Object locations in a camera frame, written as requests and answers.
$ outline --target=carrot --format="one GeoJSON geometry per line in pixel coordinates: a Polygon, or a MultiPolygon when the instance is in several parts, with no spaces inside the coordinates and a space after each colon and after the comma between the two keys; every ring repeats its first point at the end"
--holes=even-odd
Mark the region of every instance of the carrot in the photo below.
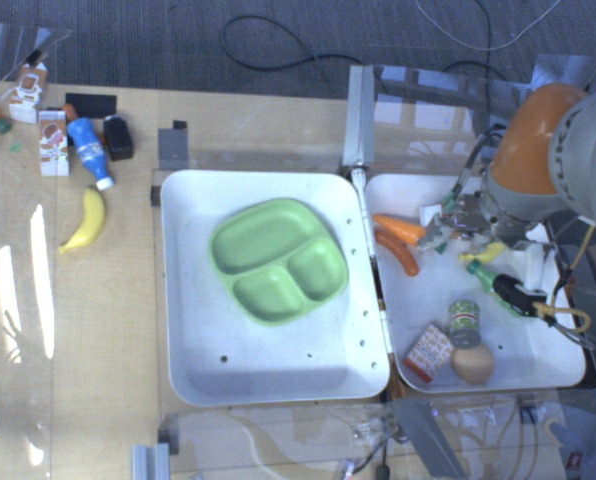
{"type": "Polygon", "coordinates": [[[376,214],[372,218],[374,222],[380,224],[401,242],[405,242],[414,247],[418,243],[418,240],[425,236],[425,228],[417,226],[416,224],[411,224],[404,220],[380,214],[376,214]]]}
{"type": "Polygon", "coordinates": [[[415,277],[420,272],[416,260],[407,249],[407,246],[400,242],[397,237],[384,229],[374,229],[376,243],[382,245],[391,254],[393,254],[403,270],[409,277],[415,277]]]}

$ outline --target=can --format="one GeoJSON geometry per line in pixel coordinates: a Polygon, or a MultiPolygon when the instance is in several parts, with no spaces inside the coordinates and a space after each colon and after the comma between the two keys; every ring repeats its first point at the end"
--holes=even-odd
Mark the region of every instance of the can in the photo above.
{"type": "Polygon", "coordinates": [[[470,300],[458,300],[449,306],[449,340],[458,348],[480,345],[480,308],[470,300]]]}

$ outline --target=gray floor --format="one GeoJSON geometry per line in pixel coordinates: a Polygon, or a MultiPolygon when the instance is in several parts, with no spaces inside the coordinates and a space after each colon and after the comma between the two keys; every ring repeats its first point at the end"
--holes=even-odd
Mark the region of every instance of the gray floor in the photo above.
{"type": "MultiPolygon", "coordinates": [[[[480,1],[491,15],[492,43],[497,45],[512,38],[555,0],[480,1]]],[[[453,34],[486,45],[486,22],[473,2],[422,2],[453,34]]],[[[365,63],[442,69],[458,60],[485,60],[484,53],[442,36],[423,18],[414,0],[0,0],[0,24],[7,24],[11,31],[20,27],[72,30],[50,64],[54,81],[344,95],[346,61],[323,60],[320,66],[309,63],[261,73],[229,59],[221,48],[222,27],[231,17],[246,13],[281,21],[318,53],[344,53],[365,63]]],[[[282,63],[305,53],[284,32],[262,23],[235,26],[229,40],[238,55],[251,62],[282,63]]],[[[491,64],[510,80],[527,83],[541,53],[596,56],[596,0],[564,0],[513,46],[493,52],[491,64]]],[[[474,67],[462,70],[482,73],[474,67]]]]}

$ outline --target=yellow object in sink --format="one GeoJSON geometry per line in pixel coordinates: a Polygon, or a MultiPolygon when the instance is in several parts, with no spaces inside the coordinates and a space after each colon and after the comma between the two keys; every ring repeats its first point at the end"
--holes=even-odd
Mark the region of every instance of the yellow object in sink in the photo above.
{"type": "Polygon", "coordinates": [[[345,259],[322,221],[294,199],[272,199],[219,225],[210,256],[252,320],[281,325],[325,304],[347,285],[345,259]]]}

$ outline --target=brown ball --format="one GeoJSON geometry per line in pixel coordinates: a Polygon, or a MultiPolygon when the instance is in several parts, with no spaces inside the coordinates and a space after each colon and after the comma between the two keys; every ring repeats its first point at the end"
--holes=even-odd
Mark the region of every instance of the brown ball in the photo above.
{"type": "Polygon", "coordinates": [[[483,384],[494,371],[494,356],[482,343],[474,348],[455,348],[451,353],[451,367],[462,380],[483,384]]]}

